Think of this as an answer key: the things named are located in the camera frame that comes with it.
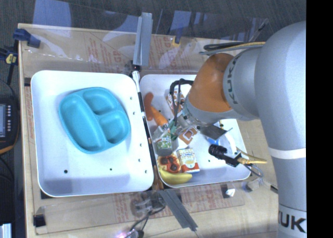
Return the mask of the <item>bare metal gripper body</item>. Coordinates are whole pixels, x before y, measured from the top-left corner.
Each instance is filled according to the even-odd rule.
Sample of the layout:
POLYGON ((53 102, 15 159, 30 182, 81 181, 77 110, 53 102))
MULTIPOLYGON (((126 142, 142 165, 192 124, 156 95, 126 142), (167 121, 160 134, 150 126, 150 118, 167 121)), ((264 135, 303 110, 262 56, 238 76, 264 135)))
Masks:
POLYGON ((201 130, 201 126, 197 124, 197 122, 188 115, 184 115, 182 113, 176 114, 169 122, 168 125, 171 132, 184 132, 187 129, 194 128, 197 131, 201 130))

